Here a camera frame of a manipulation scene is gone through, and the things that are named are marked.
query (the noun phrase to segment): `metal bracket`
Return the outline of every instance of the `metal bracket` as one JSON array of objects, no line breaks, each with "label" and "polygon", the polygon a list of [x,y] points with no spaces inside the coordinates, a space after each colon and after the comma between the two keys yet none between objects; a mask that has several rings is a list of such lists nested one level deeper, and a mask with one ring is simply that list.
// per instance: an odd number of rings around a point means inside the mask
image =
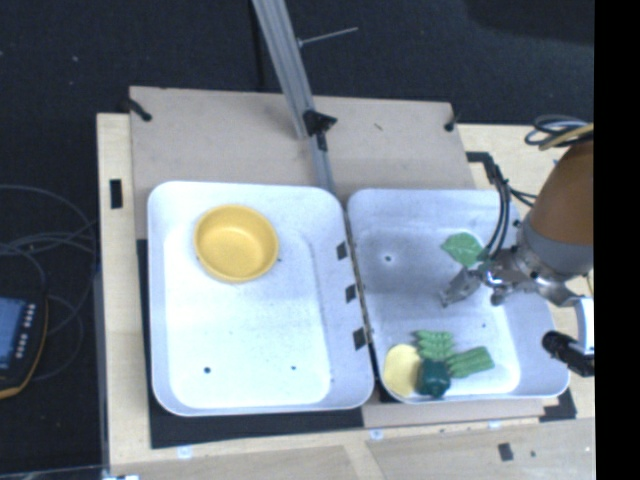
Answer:
[{"label": "metal bracket", "polygon": [[[315,105],[286,3],[284,0],[251,1],[280,86],[287,99],[297,135],[301,139],[309,140],[304,115],[307,112],[315,112]],[[324,132],[315,135],[317,140],[309,140],[309,147],[317,183],[321,188],[335,193]]]},{"label": "metal bracket", "polygon": [[298,38],[298,47],[302,49],[304,45],[310,43],[317,43],[318,41],[325,41],[327,39],[333,39],[336,37],[344,36],[345,34],[351,34],[353,32],[357,32],[358,27],[345,28],[344,30],[338,30],[336,32],[330,32],[328,34],[322,34],[321,36],[309,37],[308,39],[300,39]]},{"label": "metal bracket", "polygon": [[307,133],[310,137],[315,136],[318,149],[328,151],[327,139],[325,133],[338,121],[335,117],[327,116],[316,112],[315,110],[307,110],[303,116]]}]

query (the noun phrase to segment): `green leaf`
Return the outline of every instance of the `green leaf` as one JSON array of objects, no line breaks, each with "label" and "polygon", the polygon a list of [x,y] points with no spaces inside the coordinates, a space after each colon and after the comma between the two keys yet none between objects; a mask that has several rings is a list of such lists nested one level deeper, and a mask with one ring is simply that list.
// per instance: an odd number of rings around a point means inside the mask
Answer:
[{"label": "green leaf", "polygon": [[440,247],[465,267],[477,263],[483,249],[476,237],[466,231],[451,235]]}]

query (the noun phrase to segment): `green toy broccoli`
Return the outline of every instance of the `green toy broccoli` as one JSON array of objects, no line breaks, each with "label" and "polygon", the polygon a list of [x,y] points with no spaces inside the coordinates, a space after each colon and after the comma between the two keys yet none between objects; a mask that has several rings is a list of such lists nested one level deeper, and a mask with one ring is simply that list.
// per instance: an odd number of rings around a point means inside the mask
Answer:
[{"label": "green toy broccoli", "polygon": [[468,377],[495,367],[486,347],[453,352],[450,332],[417,331],[418,355],[422,358],[416,390],[421,395],[441,398],[451,387],[451,379]]}]

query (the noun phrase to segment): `toy sink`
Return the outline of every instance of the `toy sink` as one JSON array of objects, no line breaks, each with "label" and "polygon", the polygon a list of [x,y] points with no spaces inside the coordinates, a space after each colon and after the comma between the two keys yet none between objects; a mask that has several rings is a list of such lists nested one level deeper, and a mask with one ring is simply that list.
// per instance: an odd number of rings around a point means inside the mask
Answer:
[{"label": "toy sink", "polygon": [[[352,240],[381,371],[394,345],[415,343],[415,331],[447,331],[459,351],[486,347],[495,367],[455,379],[446,400],[544,398],[566,389],[566,366],[541,345],[543,335],[554,328],[541,297],[518,293],[494,307],[489,288],[483,286],[446,308],[440,303],[439,292],[461,268],[441,245],[460,232],[487,243],[498,207],[498,194],[481,190],[367,189],[351,197]],[[516,219],[515,206],[510,212]],[[514,242],[510,226],[505,246]],[[418,393],[390,394],[406,403],[433,401]]]},{"label": "toy sink", "polygon": [[[259,213],[277,235],[277,260],[244,282],[212,275],[194,245],[201,217],[226,205]],[[493,307],[481,288],[439,302],[460,268],[440,245],[459,231],[485,242],[497,208],[492,191],[367,189],[351,196],[345,219],[314,187],[159,185],[148,200],[156,398],[181,416],[355,408],[373,391],[373,359],[382,369],[391,347],[424,329],[452,332],[460,350],[486,346],[496,364],[456,379],[445,401],[557,396],[569,376],[541,346],[554,328],[541,298]]]},{"label": "toy sink", "polygon": [[[226,282],[200,263],[211,209],[266,218],[278,257]],[[313,187],[167,182],[148,201],[152,385],[182,416],[347,409],[374,381],[343,210]]]}]

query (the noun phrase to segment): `black carpet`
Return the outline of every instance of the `black carpet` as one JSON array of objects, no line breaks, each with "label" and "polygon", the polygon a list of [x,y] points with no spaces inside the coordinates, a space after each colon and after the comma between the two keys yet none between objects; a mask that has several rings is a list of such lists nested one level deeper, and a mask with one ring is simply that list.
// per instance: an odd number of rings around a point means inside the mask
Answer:
[{"label": "black carpet", "polygon": [[[448,101],[462,122],[593,120],[595,0],[287,3],[301,38],[358,27],[303,48],[314,94]],[[131,85],[279,90],[268,57],[256,59],[249,9],[248,0],[0,0],[0,185],[49,190],[95,221],[96,114],[121,111]],[[0,191],[0,215],[0,243],[79,227],[34,194]],[[57,247],[41,261],[51,291],[82,302],[91,258]],[[0,268],[3,279],[32,275],[24,261]],[[91,294],[79,321],[48,342],[39,373],[77,344],[68,368],[0,400],[0,474],[101,462]]]}]

